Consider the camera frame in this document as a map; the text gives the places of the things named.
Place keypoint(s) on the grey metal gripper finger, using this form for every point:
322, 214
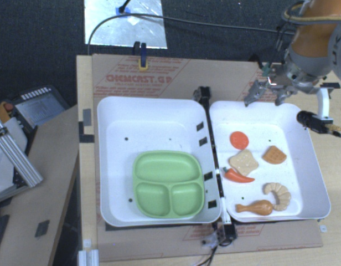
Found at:
284, 94
255, 91

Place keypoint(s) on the orange waffle piece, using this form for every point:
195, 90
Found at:
274, 155

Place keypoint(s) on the thin black and white rod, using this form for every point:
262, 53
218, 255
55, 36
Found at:
214, 145

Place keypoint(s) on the white plastic tray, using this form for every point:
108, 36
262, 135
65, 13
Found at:
159, 126
297, 137

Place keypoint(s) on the brown cardboard board red print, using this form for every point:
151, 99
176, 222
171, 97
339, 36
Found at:
170, 73

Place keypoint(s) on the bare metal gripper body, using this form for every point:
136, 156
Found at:
284, 77

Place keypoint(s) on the orange chili pepper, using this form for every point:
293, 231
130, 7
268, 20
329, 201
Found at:
238, 176

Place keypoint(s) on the beige bread slice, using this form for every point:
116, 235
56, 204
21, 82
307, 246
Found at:
243, 161

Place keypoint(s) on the brown chicken drumstick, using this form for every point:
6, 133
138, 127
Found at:
259, 208

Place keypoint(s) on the green divided plate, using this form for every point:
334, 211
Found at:
167, 184

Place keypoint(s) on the black cylinder on white bracket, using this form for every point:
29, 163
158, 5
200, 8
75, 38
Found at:
315, 119

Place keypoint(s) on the red tomato slice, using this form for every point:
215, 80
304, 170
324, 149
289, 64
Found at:
239, 140

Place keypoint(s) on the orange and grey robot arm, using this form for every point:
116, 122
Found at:
314, 29

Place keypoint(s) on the beige shrimp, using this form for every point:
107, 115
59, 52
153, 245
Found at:
282, 195

